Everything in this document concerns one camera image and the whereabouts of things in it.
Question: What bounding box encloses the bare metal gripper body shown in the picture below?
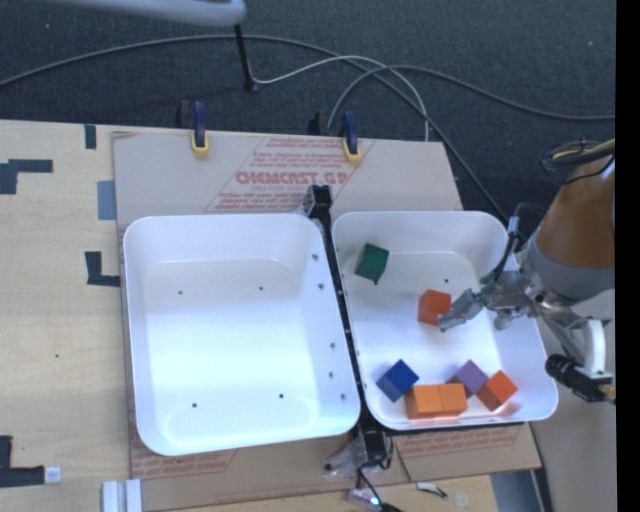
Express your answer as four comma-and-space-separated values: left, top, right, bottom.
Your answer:
481, 269, 577, 330

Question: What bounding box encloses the red-orange cube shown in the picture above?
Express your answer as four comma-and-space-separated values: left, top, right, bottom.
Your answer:
417, 288, 453, 328
475, 369, 519, 413

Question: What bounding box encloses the purple cube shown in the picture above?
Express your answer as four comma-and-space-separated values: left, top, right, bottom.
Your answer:
445, 358, 490, 400

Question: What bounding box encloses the white plastic tray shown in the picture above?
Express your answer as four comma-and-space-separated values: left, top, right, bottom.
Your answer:
330, 209, 560, 432
122, 213, 362, 457

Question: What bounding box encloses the orange cube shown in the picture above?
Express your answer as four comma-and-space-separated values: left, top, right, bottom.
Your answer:
404, 383, 444, 421
438, 382, 469, 417

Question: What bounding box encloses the blue cube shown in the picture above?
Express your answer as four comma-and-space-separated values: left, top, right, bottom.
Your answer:
375, 358, 421, 403

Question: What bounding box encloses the green cube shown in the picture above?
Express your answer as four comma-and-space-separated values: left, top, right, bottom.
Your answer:
354, 242, 391, 286

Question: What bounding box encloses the thin black rod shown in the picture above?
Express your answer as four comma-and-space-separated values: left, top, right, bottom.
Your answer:
318, 212, 377, 435

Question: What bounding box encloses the brown cardboard board red print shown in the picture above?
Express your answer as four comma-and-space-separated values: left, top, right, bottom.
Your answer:
111, 130, 544, 494

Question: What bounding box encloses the black cylinder on white bracket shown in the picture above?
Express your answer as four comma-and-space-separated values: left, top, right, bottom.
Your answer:
544, 318, 616, 404

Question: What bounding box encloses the black block with thin wires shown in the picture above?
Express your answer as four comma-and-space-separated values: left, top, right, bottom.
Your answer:
358, 425, 392, 469
303, 183, 335, 219

